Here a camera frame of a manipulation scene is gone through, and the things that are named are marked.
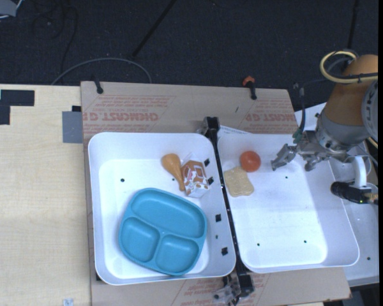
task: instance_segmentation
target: light wooden table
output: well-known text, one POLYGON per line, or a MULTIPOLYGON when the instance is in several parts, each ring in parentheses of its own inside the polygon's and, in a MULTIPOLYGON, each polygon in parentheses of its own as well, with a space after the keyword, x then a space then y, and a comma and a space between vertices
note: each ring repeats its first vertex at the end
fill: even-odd
POLYGON ((0 126, 0 305, 90 305, 84 149, 63 143, 61 117, 80 89, 34 89, 0 126))

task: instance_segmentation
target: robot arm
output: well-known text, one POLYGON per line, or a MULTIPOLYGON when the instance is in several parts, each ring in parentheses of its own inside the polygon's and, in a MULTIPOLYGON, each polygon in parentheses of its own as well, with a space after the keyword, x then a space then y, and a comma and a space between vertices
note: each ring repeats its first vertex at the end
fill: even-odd
MULTIPOLYGON (((293 135, 296 145, 285 144, 271 161, 272 169, 291 162, 299 154, 305 161, 305 170, 313 170, 317 163, 333 157, 343 163, 353 163, 348 151, 373 138, 378 142, 378 57, 348 51, 331 52, 322 58, 320 70, 323 76, 335 83, 331 96, 320 113, 313 131, 303 131, 303 123, 293 135), (326 71, 326 61, 334 55, 344 54, 351 62, 340 76, 326 71)), ((338 189, 332 192, 339 196, 338 189)))

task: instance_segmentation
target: white tray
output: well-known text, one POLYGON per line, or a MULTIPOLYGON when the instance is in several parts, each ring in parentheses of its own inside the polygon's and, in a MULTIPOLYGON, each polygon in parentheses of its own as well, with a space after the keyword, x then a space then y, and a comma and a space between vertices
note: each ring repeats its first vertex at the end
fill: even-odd
POLYGON ((342 200, 330 192, 329 163, 307 172, 297 155, 273 171, 271 160, 285 143, 292 145, 292 135, 230 133, 218 141, 223 172, 238 166, 246 150, 262 160, 248 173, 253 194, 229 194, 242 262, 257 273, 353 265, 359 247, 342 200))
POLYGON ((103 281, 123 285, 222 277, 233 271, 236 264, 234 243, 213 145, 206 137, 195 133, 100 133, 89 142, 88 154, 95 268, 103 281), (168 153, 177 154, 183 161, 191 152, 202 161, 209 160, 206 175, 214 180, 201 198, 186 197, 160 161, 168 153), (132 196, 144 188, 157 188, 182 196, 198 205, 207 217, 207 235, 199 260, 182 276, 171 276, 138 265, 119 248, 117 237, 126 206, 132 196))

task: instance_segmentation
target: yellow cable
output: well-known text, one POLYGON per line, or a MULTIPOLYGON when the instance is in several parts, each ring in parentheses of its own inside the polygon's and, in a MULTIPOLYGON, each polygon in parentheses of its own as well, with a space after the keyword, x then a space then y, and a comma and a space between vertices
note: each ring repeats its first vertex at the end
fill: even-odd
POLYGON ((375 140, 372 138, 372 137, 368 137, 367 139, 370 143, 372 143, 372 145, 376 148, 376 149, 379 149, 379 145, 378 143, 375 142, 375 140))
POLYGON ((352 52, 348 52, 348 51, 334 51, 334 52, 331 52, 330 54, 327 54, 325 55, 322 60, 320 61, 320 64, 319 64, 319 69, 320 69, 320 72, 323 74, 323 76, 329 80, 331 80, 332 82, 335 82, 335 83, 341 83, 341 84, 351 84, 351 83, 358 83, 358 82, 366 82, 368 80, 376 80, 378 78, 378 76, 367 76, 367 77, 361 77, 361 78, 337 78, 337 77, 334 77, 332 75, 330 75, 329 73, 327 73, 327 71, 325 70, 325 62, 332 56, 332 55, 337 55, 337 54, 344 54, 344 55, 348 55, 350 57, 353 58, 353 60, 355 60, 357 57, 355 54, 353 54, 352 52))

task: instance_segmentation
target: dark carpet floor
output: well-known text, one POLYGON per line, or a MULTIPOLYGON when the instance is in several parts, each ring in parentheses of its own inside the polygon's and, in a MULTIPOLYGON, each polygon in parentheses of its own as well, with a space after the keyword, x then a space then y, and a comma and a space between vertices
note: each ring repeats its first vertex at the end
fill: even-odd
MULTIPOLYGON (((322 78, 332 51, 378 54, 378 32, 379 0, 24 0, 0 19, 0 84, 240 87, 250 75, 298 110, 294 83, 322 78)), ((309 84, 306 106, 332 88, 309 84)))

